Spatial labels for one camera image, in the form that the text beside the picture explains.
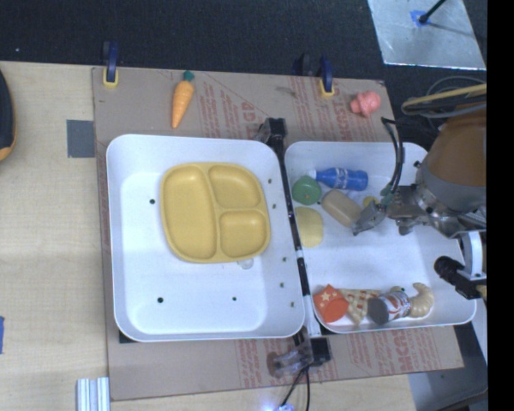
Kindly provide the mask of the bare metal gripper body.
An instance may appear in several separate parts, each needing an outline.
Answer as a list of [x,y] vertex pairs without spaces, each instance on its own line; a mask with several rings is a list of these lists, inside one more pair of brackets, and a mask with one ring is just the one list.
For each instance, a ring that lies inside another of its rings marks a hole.
[[455,237],[463,232],[463,224],[458,219],[460,214],[422,185],[399,186],[386,207],[386,215],[396,224],[400,218],[413,218],[416,226],[431,227],[445,237]]

